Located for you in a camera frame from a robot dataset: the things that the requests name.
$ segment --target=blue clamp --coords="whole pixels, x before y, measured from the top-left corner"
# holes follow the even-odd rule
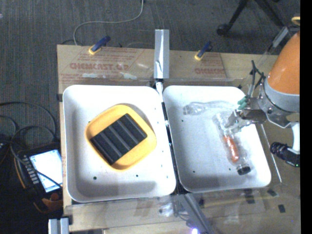
[[[111,40],[111,38],[109,36],[106,36],[104,38],[102,38],[101,40],[99,40],[96,44],[94,44],[93,46],[91,46],[89,48],[89,53],[91,55],[95,55],[97,52],[99,52],[101,50],[102,46],[106,46],[106,44]]]
[[[211,46],[211,41],[208,41],[208,42],[205,44],[205,46],[204,46],[201,50],[199,50],[199,51],[196,53],[195,59],[196,59],[196,60],[201,60],[201,59],[204,57],[204,53],[205,53],[206,51],[211,51],[212,48],[213,48],[213,47]]]

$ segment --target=clear plastic bottle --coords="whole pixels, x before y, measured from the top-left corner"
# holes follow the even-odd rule
[[[184,115],[200,115],[206,111],[211,111],[213,109],[233,109],[235,105],[230,104],[229,102],[223,100],[213,100],[208,102],[198,102],[193,101],[183,107]]]
[[[236,167],[239,175],[244,175],[251,171],[248,164],[247,151],[241,144],[238,136],[239,133],[234,133],[230,129],[224,127],[231,113],[231,111],[224,111],[214,115],[213,123],[217,128],[224,149],[226,150],[228,161]]]

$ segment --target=black cable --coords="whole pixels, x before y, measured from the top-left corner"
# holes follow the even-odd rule
[[[29,106],[35,106],[35,107],[38,107],[38,108],[42,109],[43,111],[45,111],[49,115],[49,117],[51,118],[51,121],[52,121],[52,124],[53,124],[53,128],[54,128],[53,135],[54,135],[54,137],[56,136],[57,124],[56,124],[56,121],[55,121],[53,115],[50,113],[49,110],[47,110],[46,108],[44,108],[41,105],[38,105],[38,104],[35,104],[35,103],[24,102],[24,101],[2,102],[2,103],[0,103],[0,107],[1,106],[6,106],[6,105],[12,105],[12,104],[25,104],[25,105],[29,105]]]
[[[253,65],[253,69],[251,71],[252,73],[252,84],[251,84],[251,88],[249,88],[248,94],[245,96],[246,101],[249,100],[249,98],[252,96],[253,90],[254,90],[254,82],[255,82],[255,74],[256,74],[256,67],[254,64],[254,60],[252,60],[252,65]]]
[[[5,139],[0,139],[0,142],[1,142],[1,151],[3,151],[3,148],[6,148],[4,145],[3,145],[3,143],[4,142],[7,142],[7,140],[5,140]],[[4,153],[2,153],[2,154],[0,154],[0,165],[2,165],[3,163],[4,163],[4,161],[5,161],[5,158],[6,158],[6,155],[8,154],[8,152],[9,152],[9,149],[8,149],[8,147],[4,150]]]
[[[9,116],[4,116],[4,115],[0,115],[1,118],[5,118],[5,119],[9,119],[14,127],[14,131],[13,134],[16,132],[18,125],[16,124],[16,122]]]
[[[55,139],[54,133],[53,133],[49,128],[44,127],[44,126],[32,125],[32,126],[26,126],[26,127],[23,127],[23,128],[18,129],[18,130],[13,134],[12,140],[13,140],[14,138],[16,138],[16,136],[17,136],[18,133],[20,133],[20,132],[22,132],[22,131],[28,131],[29,129],[32,129],[32,128],[42,128],[42,129],[45,129],[46,131],[48,131],[48,132],[51,134],[51,136],[52,136],[52,141]]]
[[[264,79],[264,73],[263,72],[260,72],[257,68],[256,68],[256,66],[255,66],[255,64],[254,64],[254,61],[252,61],[252,63],[253,63],[253,71],[255,72],[257,72],[259,75],[260,75],[260,78],[259,78],[259,80],[258,80],[258,82],[257,82],[257,84],[255,85],[254,84],[254,81],[253,81],[253,85],[254,85],[254,88],[256,89],[258,86],[259,86],[259,84],[262,82],[262,80]]]
[[[7,188],[7,184],[10,180],[11,160],[8,158],[3,159],[0,165],[0,192]]]

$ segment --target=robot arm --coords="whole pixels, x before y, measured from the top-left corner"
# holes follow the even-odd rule
[[[275,142],[271,152],[295,167],[300,166],[300,123],[288,121],[287,116],[300,112],[299,73],[300,31],[282,49],[268,77],[260,84],[258,97],[246,96],[225,124],[233,133],[266,120],[281,128],[292,128],[293,147]]]

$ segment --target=yellow device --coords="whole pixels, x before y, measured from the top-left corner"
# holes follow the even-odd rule
[[[121,104],[91,120],[84,133],[89,145],[116,171],[131,168],[156,147],[155,133],[147,122]]]

